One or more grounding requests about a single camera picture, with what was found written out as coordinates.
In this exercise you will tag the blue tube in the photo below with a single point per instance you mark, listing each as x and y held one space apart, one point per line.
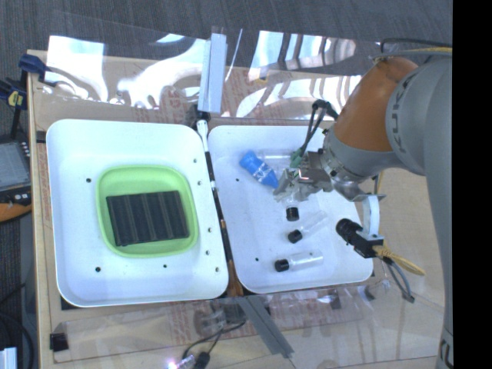
255 165

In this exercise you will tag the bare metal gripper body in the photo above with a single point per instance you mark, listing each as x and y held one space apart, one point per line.
317 173

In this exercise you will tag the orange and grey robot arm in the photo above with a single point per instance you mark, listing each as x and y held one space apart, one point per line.
419 129

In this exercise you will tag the black ribbed rectangular block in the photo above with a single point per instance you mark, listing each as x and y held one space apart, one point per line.
148 217

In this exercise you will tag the clear plastic bottle, black cap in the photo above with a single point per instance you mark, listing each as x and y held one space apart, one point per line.
295 237
282 265
293 213

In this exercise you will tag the white plastic tray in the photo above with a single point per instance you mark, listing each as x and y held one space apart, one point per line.
253 221
77 206

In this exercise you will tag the black cylinder on white bracket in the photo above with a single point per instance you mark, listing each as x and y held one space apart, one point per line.
357 235

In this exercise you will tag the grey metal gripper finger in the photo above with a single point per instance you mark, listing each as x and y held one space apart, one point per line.
301 195
283 183

